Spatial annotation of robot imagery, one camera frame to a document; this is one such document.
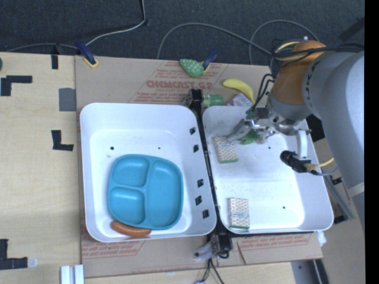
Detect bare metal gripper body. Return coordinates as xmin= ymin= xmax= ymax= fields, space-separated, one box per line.
xmin=245 ymin=107 xmax=312 ymax=136

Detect green toy vegetable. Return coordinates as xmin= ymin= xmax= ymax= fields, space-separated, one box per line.
xmin=240 ymin=128 xmax=259 ymax=146

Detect white patterned carton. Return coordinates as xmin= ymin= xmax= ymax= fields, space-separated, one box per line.
xmin=212 ymin=135 xmax=240 ymax=164
xmin=227 ymin=196 xmax=251 ymax=230

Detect white and pink carton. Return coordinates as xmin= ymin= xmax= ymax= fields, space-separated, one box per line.
xmin=227 ymin=93 xmax=253 ymax=108

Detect green bottle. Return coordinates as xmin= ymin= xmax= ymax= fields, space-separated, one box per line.
xmin=202 ymin=93 xmax=225 ymax=109

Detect thin black rod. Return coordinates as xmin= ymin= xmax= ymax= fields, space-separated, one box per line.
xmin=194 ymin=105 xmax=223 ymax=236

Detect yellow banana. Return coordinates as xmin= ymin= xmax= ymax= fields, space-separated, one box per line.
xmin=222 ymin=78 xmax=256 ymax=104

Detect white plastic tray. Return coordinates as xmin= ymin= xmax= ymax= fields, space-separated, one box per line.
xmin=201 ymin=105 xmax=335 ymax=235
xmin=79 ymin=102 xmax=218 ymax=243

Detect green grapes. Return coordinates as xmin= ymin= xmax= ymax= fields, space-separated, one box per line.
xmin=179 ymin=58 xmax=206 ymax=79

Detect blue divided plate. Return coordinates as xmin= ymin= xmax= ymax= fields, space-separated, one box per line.
xmin=107 ymin=153 xmax=185 ymax=231

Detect brown cardboard board, red print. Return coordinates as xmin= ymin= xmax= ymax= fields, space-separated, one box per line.
xmin=74 ymin=54 xmax=324 ymax=278

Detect orange sausage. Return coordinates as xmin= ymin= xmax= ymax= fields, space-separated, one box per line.
xmin=110 ymin=220 xmax=153 ymax=238

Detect black cylinder on white bracket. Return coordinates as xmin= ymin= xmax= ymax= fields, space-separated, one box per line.
xmin=280 ymin=130 xmax=313 ymax=174

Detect black block with thin wires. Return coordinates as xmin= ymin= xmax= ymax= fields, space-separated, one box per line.
xmin=182 ymin=88 xmax=205 ymax=108
xmin=193 ymin=232 xmax=233 ymax=262

